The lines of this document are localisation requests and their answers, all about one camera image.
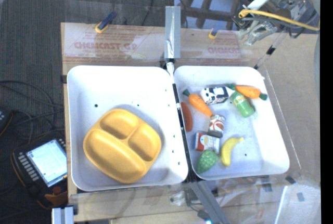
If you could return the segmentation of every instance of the yellow cable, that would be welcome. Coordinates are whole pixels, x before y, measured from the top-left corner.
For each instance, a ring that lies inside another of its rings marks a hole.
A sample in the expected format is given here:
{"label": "yellow cable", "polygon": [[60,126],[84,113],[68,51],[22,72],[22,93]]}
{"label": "yellow cable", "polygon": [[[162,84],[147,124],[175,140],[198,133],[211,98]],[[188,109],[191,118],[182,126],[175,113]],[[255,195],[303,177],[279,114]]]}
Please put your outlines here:
{"label": "yellow cable", "polygon": [[240,18],[244,18],[247,14],[257,14],[257,15],[263,15],[263,16],[271,17],[271,18],[278,19],[278,20],[281,20],[283,22],[288,22],[288,23],[291,23],[291,24],[294,24],[294,25],[298,25],[300,27],[304,27],[306,29],[313,30],[313,31],[319,31],[321,29],[320,28],[320,23],[321,23],[320,20],[319,20],[318,27],[313,27],[311,25],[307,25],[307,24],[302,23],[302,22],[297,22],[297,21],[294,21],[292,19],[280,16],[280,15],[276,15],[276,14],[271,14],[269,12],[261,11],[261,10],[243,9],[239,12],[238,16]]}

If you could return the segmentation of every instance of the black and white cow print carton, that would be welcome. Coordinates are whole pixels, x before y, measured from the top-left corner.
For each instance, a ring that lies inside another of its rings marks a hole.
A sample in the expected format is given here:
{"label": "black and white cow print carton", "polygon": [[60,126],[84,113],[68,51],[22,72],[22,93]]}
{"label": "black and white cow print carton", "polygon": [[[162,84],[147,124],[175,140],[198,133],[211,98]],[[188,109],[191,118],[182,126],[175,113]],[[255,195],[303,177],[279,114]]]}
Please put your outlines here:
{"label": "black and white cow print carton", "polygon": [[221,85],[205,87],[203,90],[201,90],[200,95],[204,102],[209,105],[225,102],[234,92],[235,91],[229,87]]}

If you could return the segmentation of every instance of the green can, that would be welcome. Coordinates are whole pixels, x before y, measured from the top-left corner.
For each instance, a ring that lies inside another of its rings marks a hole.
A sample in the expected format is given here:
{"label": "green can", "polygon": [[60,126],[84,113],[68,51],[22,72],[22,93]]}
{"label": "green can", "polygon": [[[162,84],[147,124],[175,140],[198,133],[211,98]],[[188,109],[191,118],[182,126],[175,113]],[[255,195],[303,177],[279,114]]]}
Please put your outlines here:
{"label": "green can", "polygon": [[246,97],[240,92],[235,91],[230,96],[230,99],[243,117],[251,116],[254,113],[254,108],[250,105]]}

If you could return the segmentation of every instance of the black device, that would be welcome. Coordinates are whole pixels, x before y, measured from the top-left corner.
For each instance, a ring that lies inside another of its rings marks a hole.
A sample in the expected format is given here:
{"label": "black device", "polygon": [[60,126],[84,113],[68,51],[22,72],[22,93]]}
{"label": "black device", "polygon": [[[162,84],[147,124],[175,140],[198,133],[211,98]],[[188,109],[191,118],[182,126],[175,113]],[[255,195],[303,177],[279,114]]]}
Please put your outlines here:
{"label": "black device", "polygon": [[8,127],[11,119],[12,119],[12,110],[0,104],[0,135],[2,135],[2,133]]}
{"label": "black device", "polygon": [[43,208],[67,202],[66,142],[61,133],[53,131],[18,147],[10,158],[19,180]]}

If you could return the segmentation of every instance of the toy carrot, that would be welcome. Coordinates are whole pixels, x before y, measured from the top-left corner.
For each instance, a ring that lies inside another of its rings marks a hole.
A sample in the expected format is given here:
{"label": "toy carrot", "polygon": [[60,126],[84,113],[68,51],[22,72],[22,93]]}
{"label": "toy carrot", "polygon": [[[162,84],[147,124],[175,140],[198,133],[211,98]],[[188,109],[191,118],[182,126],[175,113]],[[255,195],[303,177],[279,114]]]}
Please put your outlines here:
{"label": "toy carrot", "polygon": [[207,116],[213,115],[213,112],[207,106],[207,104],[203,101],[203,99],[198,94],[190,94],[186,89],[183,91],[183,94],[188,97],[188,102],[197,110],[201,111],[203,114]]}
{"label": "toy carrot", "polygon": [[242,93],[244,96],[248,98],[254,98],[254,99],[261,98],[262,100],[267,99],[267,95],[262,94],[260,90],[256,87],[248,85],[236,85],[235,88],[238,92]]}

